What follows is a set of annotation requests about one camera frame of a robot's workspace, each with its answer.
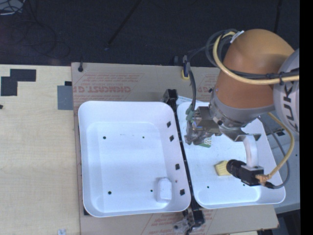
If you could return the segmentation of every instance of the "white tray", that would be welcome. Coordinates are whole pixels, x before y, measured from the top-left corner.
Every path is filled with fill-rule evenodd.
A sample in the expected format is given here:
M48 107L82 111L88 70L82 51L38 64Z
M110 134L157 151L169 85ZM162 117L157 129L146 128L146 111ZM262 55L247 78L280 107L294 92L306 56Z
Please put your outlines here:
M215 165L221 161L236 159L246 162L243 142L234 142L225 135L220 137L213 135L209 140L211 143L209 148L186 144L183 136L186 135L185 112L189 105L190 102L180 104L177 114L196 201L206 209L281 203L286 195L284 187L279 189L250 187L234 176L217 175ZM207 105L208 103L196 103L196 108ZM242 130L249 134L261 134L256 142L259 165L264 168L265 174L270 173L276 167L276 162L262 123L256 119ZM274 185L282 183L279 172L274 174L270 182Z
M78 118L83 202L90 215L188 208L191 196L170 106L88 101Z

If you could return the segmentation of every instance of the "dark background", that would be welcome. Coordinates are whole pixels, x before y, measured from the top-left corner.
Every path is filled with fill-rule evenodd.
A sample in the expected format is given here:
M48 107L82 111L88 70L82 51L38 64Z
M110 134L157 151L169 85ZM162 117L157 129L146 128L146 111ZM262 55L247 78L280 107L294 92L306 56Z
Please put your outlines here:
M171 65L217 31L263 28L299 48L300 0L25 0L0 16L0 63ZM204 52L192 66L211 67Z

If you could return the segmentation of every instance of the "light wood surface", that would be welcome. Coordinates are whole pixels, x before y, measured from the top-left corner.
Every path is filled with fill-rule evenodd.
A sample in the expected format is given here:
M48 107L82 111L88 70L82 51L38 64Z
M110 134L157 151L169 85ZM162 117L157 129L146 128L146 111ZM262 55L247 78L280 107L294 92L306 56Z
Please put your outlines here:
M57 105L71 68L0 65L0 76L10 69L36 69L37 78L0 96L0 235L78 235L73 111Z

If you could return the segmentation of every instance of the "yellow cable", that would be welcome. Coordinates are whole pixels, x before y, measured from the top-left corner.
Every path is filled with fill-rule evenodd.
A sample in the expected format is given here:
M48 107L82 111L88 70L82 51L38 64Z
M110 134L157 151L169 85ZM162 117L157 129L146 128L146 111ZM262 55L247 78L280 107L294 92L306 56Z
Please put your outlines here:
M227 36L227 35L234 35L235 32L231 31L227 34L225 34L223 37ZM249 78L245 78L245 77L241 77L236 75L235 73L231 72L226 66L224 66L224 64L220 61L218 55L217 55L217 47L218 47L218 43L220 42L221 39L220 35L217 40L214 43L213 46L213 58L216 62L216 64L219 66L219 68L226 73L227 75L229 75L230 77L243 82L243 83L248 83L248 84L255 84L255 85L269 85L269 84L278 84L281 82L280 78L274 78L274 79L264 79L264 80L255 80L255 79L249 79ZM290 76L290 77L282 77L281 78L282 81L284 82L291 82L291 81L297 81L299 80L299 75L296 76Z
M287 133L289 134L290 136L290 146L289 146L289 150L288 152L286 153L286 155L284 156L284 158L281 160L281 162L274 168L274 170L268 174L268 175L264 175L264 174L259 174L259 175L256 175L255 177L257 179L259 179L260 183L265 183L267 180L271 179L272 176L283 166L283 164L288 160L288 158L290 157L292 151L293 151L293 147L294 147L294 137L293 137L293 134L291 133L291 131L277 118L275 117L272 113L268 113L268 115L275 121L277 122L280 126L282 126L286 131Z

